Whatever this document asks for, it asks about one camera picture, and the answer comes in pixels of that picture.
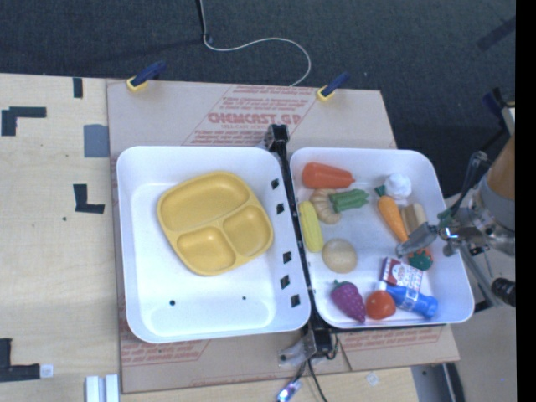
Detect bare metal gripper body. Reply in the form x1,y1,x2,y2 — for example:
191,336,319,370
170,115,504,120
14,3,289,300
437,205,517,259

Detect sausage in bread bun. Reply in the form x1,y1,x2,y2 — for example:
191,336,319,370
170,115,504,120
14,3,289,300
399,202,430,236

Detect green and orange toy fruit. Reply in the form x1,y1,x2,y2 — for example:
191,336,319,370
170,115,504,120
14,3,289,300
407,246,435,272

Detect orange carrot green top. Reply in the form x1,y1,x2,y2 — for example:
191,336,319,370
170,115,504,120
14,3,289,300
373,184,410,245

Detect red and white carton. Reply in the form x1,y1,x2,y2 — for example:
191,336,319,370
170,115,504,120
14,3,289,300
379,255,425,289

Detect white plastic tray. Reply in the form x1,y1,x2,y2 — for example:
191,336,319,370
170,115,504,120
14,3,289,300
289,147,476,331
115,145,312,345

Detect white garlic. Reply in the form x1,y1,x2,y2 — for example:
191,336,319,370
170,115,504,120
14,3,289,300
384,172,414,203

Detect blue bottle white cap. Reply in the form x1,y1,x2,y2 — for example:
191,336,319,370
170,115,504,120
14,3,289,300
374,281,440,320

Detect orange tomato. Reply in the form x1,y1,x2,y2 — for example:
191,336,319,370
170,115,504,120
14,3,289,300
364,289,398,322

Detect green okra bundle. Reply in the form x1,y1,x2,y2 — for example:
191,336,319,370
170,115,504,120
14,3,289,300
327,188,371,214

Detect beige potato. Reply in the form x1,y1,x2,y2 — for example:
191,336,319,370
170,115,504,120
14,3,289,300
321,237,358,275

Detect purple grapes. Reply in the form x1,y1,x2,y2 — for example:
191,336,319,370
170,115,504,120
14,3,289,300
330,279,367,324

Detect tan croissant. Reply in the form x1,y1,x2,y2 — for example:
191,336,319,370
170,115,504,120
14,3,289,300
309,188,343,226

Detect yellow corn cob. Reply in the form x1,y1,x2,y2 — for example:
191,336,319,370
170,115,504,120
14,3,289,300
297,199,325,254

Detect plain orange carrot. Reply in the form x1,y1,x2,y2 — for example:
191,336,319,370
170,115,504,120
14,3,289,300
301,162,357,191

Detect thin black rod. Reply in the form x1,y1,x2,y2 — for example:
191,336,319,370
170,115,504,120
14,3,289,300
276,139,324,335

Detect yellow divided plate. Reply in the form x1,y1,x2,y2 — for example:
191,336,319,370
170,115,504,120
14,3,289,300
156,170,275,277

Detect brown cardboard board red print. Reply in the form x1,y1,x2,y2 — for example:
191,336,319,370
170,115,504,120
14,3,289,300
106,79,461,394

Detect black cylinder on white bracket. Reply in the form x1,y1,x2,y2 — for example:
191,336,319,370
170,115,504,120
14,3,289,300
472,261,517,308

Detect black block with wires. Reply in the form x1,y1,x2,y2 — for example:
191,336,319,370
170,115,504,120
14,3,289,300
307,327,337,358
265,123,291,153

